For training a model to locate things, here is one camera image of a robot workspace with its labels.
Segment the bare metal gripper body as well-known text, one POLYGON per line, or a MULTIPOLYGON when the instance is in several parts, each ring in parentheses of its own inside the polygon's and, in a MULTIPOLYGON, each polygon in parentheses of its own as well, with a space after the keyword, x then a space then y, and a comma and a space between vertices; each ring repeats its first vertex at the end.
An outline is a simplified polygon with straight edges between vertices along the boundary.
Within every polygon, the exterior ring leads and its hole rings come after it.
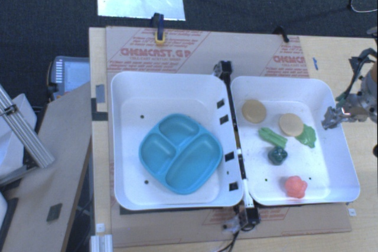
POLYGON ((365 122, 370 119, 377 123, 377 83, 364 78, 360 90, 349 94, 339 102, 342 112, 351 122, 365 122))

